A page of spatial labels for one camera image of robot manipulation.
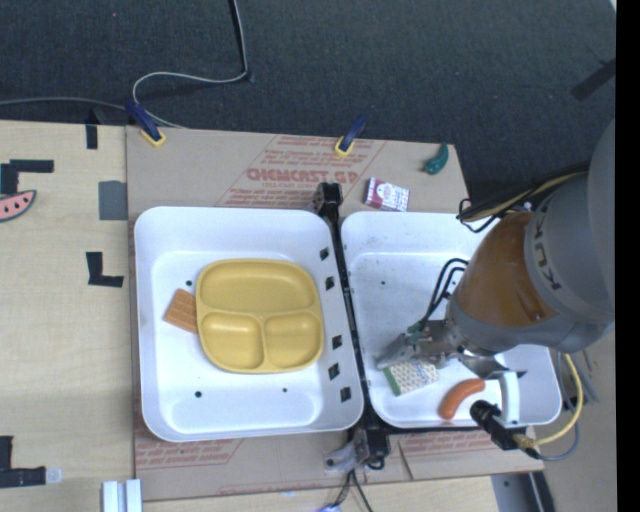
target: yellow divided plate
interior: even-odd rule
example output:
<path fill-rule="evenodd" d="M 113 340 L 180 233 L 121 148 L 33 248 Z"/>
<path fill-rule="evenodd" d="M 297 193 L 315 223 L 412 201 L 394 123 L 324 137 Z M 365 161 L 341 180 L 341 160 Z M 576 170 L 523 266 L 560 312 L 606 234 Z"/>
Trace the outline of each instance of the yellow divided plate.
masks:
<path fill-rule="evenodd" d="M 225 370 L 299 370 L 322 353 L 318 289 L 299 265 L 268 259 L 212 263 L 198 277 L 196 310 L 202 348 Z"/>

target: cardboard sheet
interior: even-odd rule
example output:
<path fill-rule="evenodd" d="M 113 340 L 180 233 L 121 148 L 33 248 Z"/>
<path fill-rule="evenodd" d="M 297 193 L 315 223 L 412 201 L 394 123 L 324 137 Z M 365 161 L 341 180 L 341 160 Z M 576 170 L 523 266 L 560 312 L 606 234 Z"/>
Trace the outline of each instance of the cardboard sheet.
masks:
<path fill-rule="evenodd" d="M 154 206 L 307 208 L 318 183 L 342 186 L 343 216 L 364 204 L 375 177 L 410 191 L 408 211 L 455 213 L 466 188 L 455 148 L 444 169 L 421 171 L 439 144 L 358 140 L 341 159 L 335 140 L 323 137 L 166 129 L 166 143 L 152 147 L 135 127 L 127 128 L 130 232 L 131 331 L 134 389 L 139 390 L 133 225 Z M 389 212 L 389 215 L 402 215 Z M 323 454 L 346 442 L 345 432 L 270 438 L 167 443 L 135 412 L 136 477 L 145 500 L 289 491 L 339 486 L 343 475 L 327 473 Z M 403 482 L 542 469 L 520 452 L 502 452 L 479 431 L 429 432 L 391 437 L 381 471 L 365 482 Z"/>

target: toy watermelon slice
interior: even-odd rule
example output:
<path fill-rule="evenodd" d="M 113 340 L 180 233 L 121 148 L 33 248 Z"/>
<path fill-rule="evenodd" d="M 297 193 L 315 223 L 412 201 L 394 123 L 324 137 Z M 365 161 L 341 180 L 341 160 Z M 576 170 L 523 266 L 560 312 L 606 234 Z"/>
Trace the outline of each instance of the toy watermelon slice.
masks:
<path fill-rule="evenodd" d="M 35 190 L 26 190 L 10 196 L 0 196 L 0 222 L 5 222 L 26 212 L 36 198 Z"/>

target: blue clamp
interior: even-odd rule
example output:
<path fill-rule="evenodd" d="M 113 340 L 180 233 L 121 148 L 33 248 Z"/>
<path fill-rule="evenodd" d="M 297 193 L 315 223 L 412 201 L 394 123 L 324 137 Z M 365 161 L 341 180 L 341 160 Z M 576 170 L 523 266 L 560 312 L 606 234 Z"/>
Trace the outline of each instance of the blue clamp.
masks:
<path fill-rule="evenodd" d="M 440 149 L 438 150 L 438 154 L 433 158 L 427 160 L 427 163 L 424 164 L 422 170 L 427 174 L 438 174 L 444 166 L 447 164 L 447 160 L 449 159 L 449 148 L 446 144 L 440 144 Z"/>
<path fill-rule="evenodd" d="M 131 117 L 135 119 L 136 123 L 140 125 L 142 128 L 140 133 L 151 145 L 159 148 L 165 143 L 167 140 L 166 135 L 158 129 L 151 119 L 151 116 L 144 108 L 142 108 L 140 103 L 136 103 L 134 100 L 129 100 L 127 101 L 125 108 Z"/>
<path fill-rule="evenodd" d="M 360 137 L 360 135 L 362 135 L 362 132 L 364 132 L 366 126 L 367 121 L 364 116 L 359 116 L 358 119 L 355 120 L 353 125 L 351 125 L 351 128 L 349 128 L 349 131 L 345 135 L 340 137 L 338 139 L 338 142 L 336 142 L 336 145 L 333 148 L 335 154 L 341 158 L 344 158 L 349 153 L 351 153 L 351 150 L 355 145 L 355 140 Z"/>

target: orange sausage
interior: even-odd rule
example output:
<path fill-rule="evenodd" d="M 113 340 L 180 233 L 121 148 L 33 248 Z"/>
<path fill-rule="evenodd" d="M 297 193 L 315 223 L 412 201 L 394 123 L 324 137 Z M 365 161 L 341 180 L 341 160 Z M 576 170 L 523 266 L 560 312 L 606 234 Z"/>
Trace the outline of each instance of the orange sausage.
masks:
<path fill-rule="evenodd" d="M 468 379 L 453 386 L 442 400 L 438 414 L 445 420 L 453 418 L 462 401 L 474 393 L 484 391 L 484 380 Z"/>

